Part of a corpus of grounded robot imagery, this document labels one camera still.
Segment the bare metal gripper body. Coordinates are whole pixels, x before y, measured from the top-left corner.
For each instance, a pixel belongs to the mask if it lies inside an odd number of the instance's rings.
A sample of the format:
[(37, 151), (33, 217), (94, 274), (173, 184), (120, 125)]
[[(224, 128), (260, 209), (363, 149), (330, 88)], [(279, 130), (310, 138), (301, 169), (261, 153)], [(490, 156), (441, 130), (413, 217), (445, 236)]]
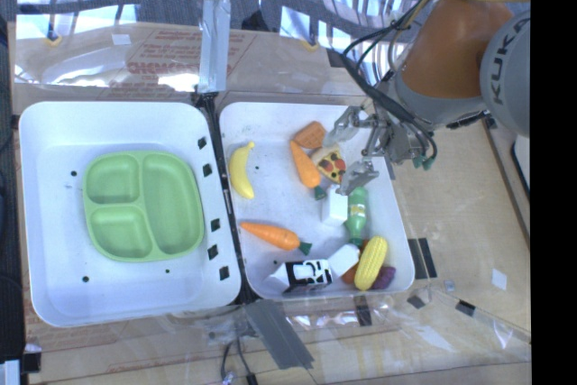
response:
[(362, 151), (364, 157), (383, 157), (391, 163), (411, 160), (424, 165), (428, 140), (413, 124), (400, 121), (389, 113), (375, 113), (360, 121), (360, 127), (370, 134)]

